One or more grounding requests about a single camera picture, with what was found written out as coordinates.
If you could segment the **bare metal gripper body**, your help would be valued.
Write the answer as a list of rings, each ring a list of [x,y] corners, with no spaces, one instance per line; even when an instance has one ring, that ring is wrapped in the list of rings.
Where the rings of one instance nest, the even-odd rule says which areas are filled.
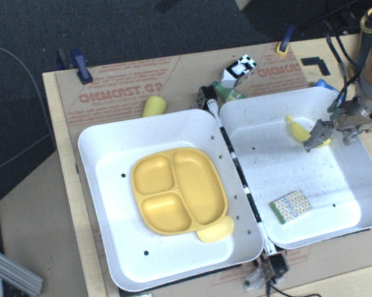
[[[343,135],[343,143],[351,144],[362,133],[372,133],[372,99],[366,95],[328,108],[332,125]]]

